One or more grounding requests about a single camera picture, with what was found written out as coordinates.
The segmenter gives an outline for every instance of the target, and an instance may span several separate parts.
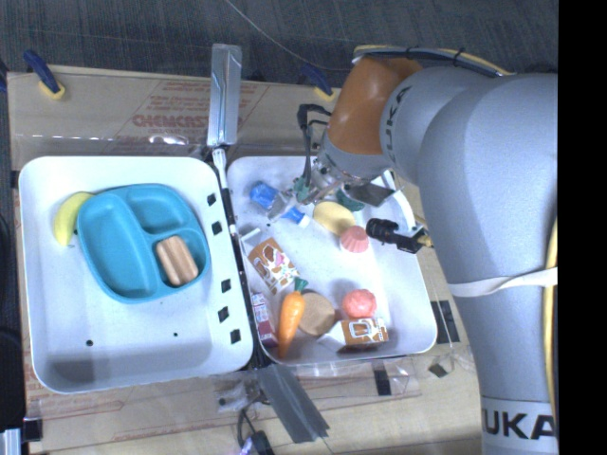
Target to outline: blue plate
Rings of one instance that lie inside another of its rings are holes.
[[[155,300],[199,281],[209,269],[210,252],[192,209],[173,189],[137,184],[91,197],[80,209],[77,231],[84,257],[110,297],[134,303]],[[198,276],[170,284],[156,244],[178,235],[188,246]]]

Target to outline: toy banana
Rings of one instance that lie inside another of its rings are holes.
[[[59,206],[53,220],[53,235],[60,245],[67,246],[69,244],[76,227],[78,212],[93,195],[90,192],[76,192]]]

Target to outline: blue bottle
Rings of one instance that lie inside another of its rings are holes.
[[[256,202],[265,210],[270,211],[278,197],[278,194],[279,191],[277,189],[274,189],[266,182],[260,180],[258,182],[255,182],[248,196],[253,202]],[[305,228],[310,222],[309,216],[307,216],[295,207],[288,209],[280,217],[290,219],[302,228]]]

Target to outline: orange carrot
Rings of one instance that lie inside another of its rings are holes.
[[[296,278],[295,290],[286,295],[283,300],[278,323],[278,357],[281,359],[285,357],[304,314],[305,300],[302,297],[302,290],[306,285],[306,280]]]

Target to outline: table surface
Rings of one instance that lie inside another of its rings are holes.
[[[73,100],[92,100],[99,97],[99,79],[104,82],[106,102],[91,109],[65,103],[49,103],[36,88],[35,75],[9,76],[9,112],[11,113],[11,149],[13,169],[20,170],[25,163],[40,155],[66,155],[57,147],[56,130],[63,127],[62,137],[77,134],[83,155],[102,154],[100,149],[86,149],[91,140],[82,140],[83,134],[107,132],[111,137],[100,141],[113,147],[124,143],[128,147],[118,153],[132,153],[133,133],[123,118],[114,117],[110,125],[104,122],[108,106],[120,100],[121,112],[128,117],[134,106],[124,102],[120,93],[125,80],[138,87],[155,82],[185,82],[200,84],[192,88],[202,98],[194,114],[208,113],[209,80],[205,78],[142,75],[117,71],[51,66],[56,77],[69,90],[76,86]],[[319,98],[309,86],[267,82],[243,82],[241,94],[238,143],[230,148],[229,157],[243,155],[285,155],[301,152],[302,138],[295,115],[301,103],[317,103],[331,110],[335,100]],[[146,91],[139,99],[139,112],[143,104],[152,106]],[[93,111],[98,115],[91,118]],[[151,110],[155,115],[163,113]],[[115,123],[120,126],[115,130]],[[116,153],[116,148],[107,150]],[[414,211],[423,217],[418,190],[403,184],[404,192]],[[19,197],[15,192],[15,221],[17,231],[17,258],[19,266],[20,296],[26,396],[28,417],[43,419],[44,436],[40,442],[29,444],[30,452],[86,454],[166,454],[166,453],[238,453],[236,422],[238,413],[218,409],[217,380],[196,378],[146,386],[99,391],[86,394],[57,394],[47,390],[37,380],[31,366],[28,327],[28,299],[22,261],[21,229],[19,224]],[[392,394],[377,395],[372,363],[353,367],[353,371],[339,376],[327,372],[313,373],[298,370],[296,375],[314,400],[328,423],[328,437],[306,444],[293,444],[271,406],[255,404],[249,416],[257,430],[266,432],[276,453],[382,453],[382,454],[475,454],[481,451],[480,395],[469,343],[462,321],[446,285],[434,251],[423,248],[418,253],[424,281],[431,301],[446,300],[451,306],[459,334],[458,342],[434,345],[428,352],[401,359],[381,361],[391,378]],[[446,375],[438,377],[429,371],[440,364]]]

